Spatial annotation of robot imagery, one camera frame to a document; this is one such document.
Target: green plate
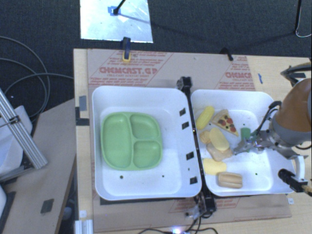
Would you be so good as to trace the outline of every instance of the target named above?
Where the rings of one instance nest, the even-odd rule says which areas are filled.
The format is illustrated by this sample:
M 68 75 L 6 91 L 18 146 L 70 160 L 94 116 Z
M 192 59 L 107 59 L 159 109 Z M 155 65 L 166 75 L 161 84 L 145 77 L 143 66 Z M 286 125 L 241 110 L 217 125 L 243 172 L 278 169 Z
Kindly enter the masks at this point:
M 162 158 L 162 139 L 158 122 L 141 113 L 112 113 L 101 126 L 102 155 L 118 170 L 145 170 L 157 166 Z

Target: dark floor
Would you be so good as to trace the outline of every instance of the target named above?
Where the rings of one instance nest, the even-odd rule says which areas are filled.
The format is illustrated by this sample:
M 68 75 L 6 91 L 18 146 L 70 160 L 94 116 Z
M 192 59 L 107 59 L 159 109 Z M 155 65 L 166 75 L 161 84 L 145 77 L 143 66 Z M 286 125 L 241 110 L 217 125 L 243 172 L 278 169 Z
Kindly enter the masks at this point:
M 148 0 L 154 43 L 132 49 L 167 52 L 311 57 L 311 37 L 294 31 L 298 0 Z M 302 0 L 299 33 L 311 33 L 312 0 Z M 0 36 L 34 50 L 50 73 L 73 76 L 74 48 L 118 49 L 119 42 L 80 39 L 79 0 L 0 0 Z M 38 59 L 16 42 L 0 38 L 0 58 L 44 70 Z M 5 91 L 30 72 L 0 60 L 0 88 Z M 74 97 L 73 81 L 51 77 L 46 109 Z M 44 102 L 37 78 L 19 82 L 7 93 L 13 106 L 36 113 Z

